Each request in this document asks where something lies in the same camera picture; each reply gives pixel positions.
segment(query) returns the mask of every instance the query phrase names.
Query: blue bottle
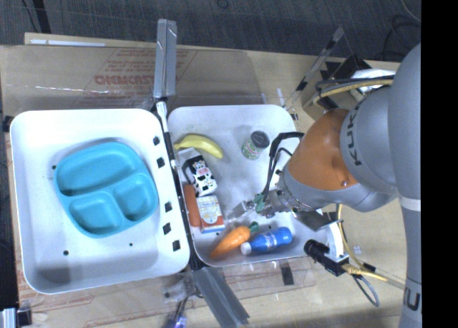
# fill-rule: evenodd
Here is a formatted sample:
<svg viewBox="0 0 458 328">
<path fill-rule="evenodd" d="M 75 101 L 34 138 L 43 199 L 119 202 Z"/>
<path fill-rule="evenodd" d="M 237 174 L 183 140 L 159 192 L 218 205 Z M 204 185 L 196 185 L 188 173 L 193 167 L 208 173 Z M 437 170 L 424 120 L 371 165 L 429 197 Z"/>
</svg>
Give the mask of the blue bottle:
<svg viewBox="0 0 458 328">
<path fill-rule="evenodd" d="M 279 246 L 289 244 L 293 240 L 293 235 L 289 228 L 281 226 L 276 230 L 259 233 L 252 241 L 246 241 L 240 246 L 244 255 L 253 252 L 266 253 Z"/>
</svg>

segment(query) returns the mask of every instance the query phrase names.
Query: blue plate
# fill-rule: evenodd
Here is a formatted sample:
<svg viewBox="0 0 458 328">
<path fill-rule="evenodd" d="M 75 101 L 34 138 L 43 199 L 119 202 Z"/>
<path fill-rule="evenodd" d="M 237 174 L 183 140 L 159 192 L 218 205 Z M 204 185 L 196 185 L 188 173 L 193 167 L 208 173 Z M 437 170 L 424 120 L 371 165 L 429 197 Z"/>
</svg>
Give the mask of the blue plate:
<svg viewBox="0 0 458 328">
<path fill-rule="evenodd" d="M 119 142 L 73 153 L 54 171 L 57 195 L 73 224 L 93 238 L 110 236 L 145 220 L 159 196 L 138 154 Z"/>
</svg>

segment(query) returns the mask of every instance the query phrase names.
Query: orange carrot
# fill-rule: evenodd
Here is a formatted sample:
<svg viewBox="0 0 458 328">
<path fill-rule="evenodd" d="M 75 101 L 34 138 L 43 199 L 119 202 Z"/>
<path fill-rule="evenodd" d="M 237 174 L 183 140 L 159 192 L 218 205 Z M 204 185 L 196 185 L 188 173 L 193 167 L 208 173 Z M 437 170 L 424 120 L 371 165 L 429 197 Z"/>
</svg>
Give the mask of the orange carrot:
<svg viewBox="0 0 458 328">
<path fill-rule="evenodd" d="M 242 243 L 245 243 L 250 238 L 251 234 L 257 231 L 259 225 L 257 222 L 252 222 L 250 226 L 241 225 L 234 228 L 223 240 L 212 250 L 210 258 L 217 258 L 222 254 L 226 254 L 233 249 L 238 248 Z"/>
<path fill-rule="evenodd" d="M 198 201 L 195 198 L 195 189 L 192 185 L 185 184 L 183 186 L 183 193 L 185 196 L 187 214 L 189 216 L 189 223 L 192 226 L 197 227 L 200 225 L 200 214 L 199 214 Z"/>
</svg>

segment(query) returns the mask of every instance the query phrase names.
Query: gray floor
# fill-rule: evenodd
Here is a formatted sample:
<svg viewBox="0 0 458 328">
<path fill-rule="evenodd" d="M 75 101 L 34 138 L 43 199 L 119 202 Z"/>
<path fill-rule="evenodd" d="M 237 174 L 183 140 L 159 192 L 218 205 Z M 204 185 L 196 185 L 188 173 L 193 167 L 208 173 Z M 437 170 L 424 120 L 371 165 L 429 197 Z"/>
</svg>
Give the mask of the gray floor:
<svg viewBox="0 0 458 328">
<path fill-rule="evenodd" d="M 354 54 L 400 62 L 421 36 L 422 0 L 44 0 L 44 5 L 54 34 L 155 42 L 156 22 L 163 18 L 177 22 L 179 44 L 204 47 L 317 55 L 342 26 Z M 0 0 L 0 44 L 22 44 L 24 32 L 40 31 L 32 7 L 32 0 Z M 4 141 L 0 151 L 2 309 L 14 304 L 16 292 Z"/>
</svg>

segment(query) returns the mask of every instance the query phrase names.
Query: yellow banana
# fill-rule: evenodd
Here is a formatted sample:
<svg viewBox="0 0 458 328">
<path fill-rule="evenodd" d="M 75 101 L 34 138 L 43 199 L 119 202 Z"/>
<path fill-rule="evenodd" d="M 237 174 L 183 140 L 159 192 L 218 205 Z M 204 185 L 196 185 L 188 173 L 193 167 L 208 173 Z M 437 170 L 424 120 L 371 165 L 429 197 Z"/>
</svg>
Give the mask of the yellow banana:
<svg viewBox="0 0 458 328">
<path fill-rule="evenodd" d="M 176 150 L 180 148 L 195 148 L 204 150 L 218 159 L 223 158 L 221 147 L 215 141 L 202 135 L 186 135 L 180 142 L 175 143 L 173 147 Z"/>
</svg>

